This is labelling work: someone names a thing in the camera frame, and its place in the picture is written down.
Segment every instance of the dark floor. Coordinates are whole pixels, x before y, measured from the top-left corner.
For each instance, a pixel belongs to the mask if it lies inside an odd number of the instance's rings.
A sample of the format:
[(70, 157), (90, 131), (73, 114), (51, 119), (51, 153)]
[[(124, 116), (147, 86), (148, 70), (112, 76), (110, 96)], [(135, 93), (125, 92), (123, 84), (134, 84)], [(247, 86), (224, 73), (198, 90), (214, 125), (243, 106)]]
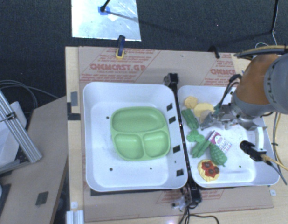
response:
[[(136, 0), (143, 49), (220, 52), (274, 44), (271, 35), (275, 0)], [(280, 0), (275, 25), (278, 44), (288, 44), (288, 0)], [(11, 79), (65, 95), (66, 46), (115, 46), (115, 41), (71, 36), (71, 0), (0, 0), (0, 80)], [(5, 89), (25, 112), (29, 94)], [(53, 98), (35, 92), (39, 105)]]

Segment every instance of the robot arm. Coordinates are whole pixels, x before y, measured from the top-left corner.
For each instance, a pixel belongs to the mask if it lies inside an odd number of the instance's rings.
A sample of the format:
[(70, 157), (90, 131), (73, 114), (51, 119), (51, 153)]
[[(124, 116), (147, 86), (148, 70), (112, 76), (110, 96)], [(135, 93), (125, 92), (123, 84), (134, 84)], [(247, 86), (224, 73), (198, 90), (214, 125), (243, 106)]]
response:
[(258, 55), (253, 59), (233, 93), (231, 103), (220, 104), (200, 127), (204, 129), (221, 122), (226, 129), (240, 124), (253, 130), (257, 127), (253, 119), (267, 112), (288, 114), (288, 53), (280, 57)]

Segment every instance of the toy pizza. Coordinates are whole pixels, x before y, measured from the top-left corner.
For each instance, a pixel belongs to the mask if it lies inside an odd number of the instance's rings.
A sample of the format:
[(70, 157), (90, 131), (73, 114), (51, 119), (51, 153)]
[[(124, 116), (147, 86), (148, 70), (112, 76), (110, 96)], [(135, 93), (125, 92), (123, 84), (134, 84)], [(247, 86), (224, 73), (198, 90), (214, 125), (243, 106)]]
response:
[(198, 171), (206, 182), (217, 180), (219, 177), (218, 166), (208, 159), (204, 159), (198, 164)]

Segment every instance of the cardboard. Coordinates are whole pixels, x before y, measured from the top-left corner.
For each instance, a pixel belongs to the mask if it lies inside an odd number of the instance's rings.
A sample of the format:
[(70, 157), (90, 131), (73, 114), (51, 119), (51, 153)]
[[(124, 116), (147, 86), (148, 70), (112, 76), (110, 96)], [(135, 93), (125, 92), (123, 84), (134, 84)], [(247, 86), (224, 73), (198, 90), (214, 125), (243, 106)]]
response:
[[(85, 174), (82, 91), (92, 81), (162, 84), (168, 73), (178, 73), (179, 84), (226, 86), (235, 74), (232, 54), (125, 49), (123, 60), (115, 48), (80, 47), (79, 92), (81, 111), (82, 163)], [(171, 204), (181, 197), (179, 189), (92, 196), (83, 175), (85, 222), (181, 215)], [(201, 191), (202, 203), (193, 213), (272, 208), (266, 186)]]

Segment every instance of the green divided plate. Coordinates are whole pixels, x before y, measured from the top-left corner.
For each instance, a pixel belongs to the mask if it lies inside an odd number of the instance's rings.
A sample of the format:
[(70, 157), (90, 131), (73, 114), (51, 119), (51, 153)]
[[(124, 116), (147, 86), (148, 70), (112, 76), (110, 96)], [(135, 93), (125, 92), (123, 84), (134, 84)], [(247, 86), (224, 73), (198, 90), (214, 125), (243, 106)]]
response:
[(116, 152), (128, 161), (152, 160), (170, 150), (170, 134), (163, 114), (153, 107), (116, 110), (111, 117)]

